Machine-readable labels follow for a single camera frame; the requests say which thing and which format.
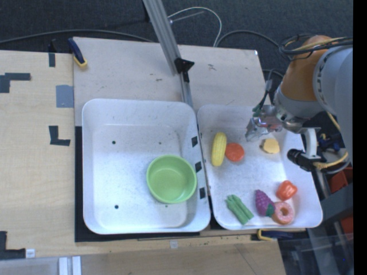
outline pink toy donut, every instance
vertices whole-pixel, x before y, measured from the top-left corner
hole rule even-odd
[[[293,221],[294,211],[287,202],[275,202],[272,219],[279,224],[289,224]]]

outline white cable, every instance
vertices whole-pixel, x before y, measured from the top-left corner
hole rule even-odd
[[[182,13],[182,12],[185,12],[185,11],[188,11],[188,10],[191,10],[191,9],[204,9],[204,10],[207,10],[207,11],[209,11],[209,12],[213,13],[213,14],[217,17],[217,19],[218,19],[218,21],[219,21],[219,32],[218,32],[218,35],[217,35],[217,37],[216,37],[216,39],[215,39],[215,41],[214,41],[214,44],[213,44],[213,46],[216,46],[217,41],[218,41],[219,36],[220,36],[220,33],[222,32],[222,20],[220,19],[220,17],[218,16],[218,14],[216,14],[213,10],[211,10],[211,9],[209,9],[209,8],[206,8],[206,7],[194,6],[194,7],[190,7],[190,8],[182,9],[182,10],[180,10],[180,11],[176,12],[176,13],[173,13],[173,14],[171,14],[171,15],[168,15],[168,17],[167,17],[167,18],[171,18],[171,17],[173,17],[173,16],[175,16],[175,15],[177,15],[177,14],[180,14],[180,13]]]

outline white tray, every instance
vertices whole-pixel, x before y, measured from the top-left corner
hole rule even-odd
[[[83,107],[82,121],[83,216],[90,230],[98,234],[174,233],[207,227],[210,208],[204,165],[190,106],[94,99]],[[196,192],[186,202],[166,205],[149,192],[146,170],[164,154],[181,156],[198,168]]]
[[[287,158],[289,149],[303,149],[300,135],[284,129],[282,132],[263,136],[258,142],[247,142],[245,132],[252,114],[252,107],[244,106],[205,105],[198,111],[197,119],[215,219],[229,230],[318,226],[322,221],[322,209],[312,175]],[[236,142],[243,146],[245,157],[242,161],[234,163],[225,157],[220,167],[212,166],[212,143],[218,131],[227,135],[228,143]],[[265,138],[277,139],[280,145],[278,154],[267,154],[259,148]],[[286,179],[298,187],[298,193],[288,201],[295,211],[294,221],[282,226],[269,217],[260,217],[257,214],[255,190],[262,190],[274,202],[278,201],[276,189]],[[225,199],[231,194],[240,197],[255,215],[244,226],[227,209]]]

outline red toy bell pepper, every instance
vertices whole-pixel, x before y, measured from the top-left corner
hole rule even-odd
[[[282,201],[286,201],[297,193],[297,187],[289,180],[283,181],[276,191],[275,195]]]

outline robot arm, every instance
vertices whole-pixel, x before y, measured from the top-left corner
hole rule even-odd
[[[345,45],[333,45],[336,40],[314,36],[296,49],[307,50],[307,53],[297,54],[290,63],[275,93],[274,104],[264,105],[258,115],[250,120],[246,132],[248,141],[285,128],[305,135],[307,147],[304,161],[316,160],[314,128],[306,127],[305,123],[317,113],[326,111],[337,117],[353,163],[353,47],[350,41]],[[319,47],[325,42],[328,43],[327,48]]]

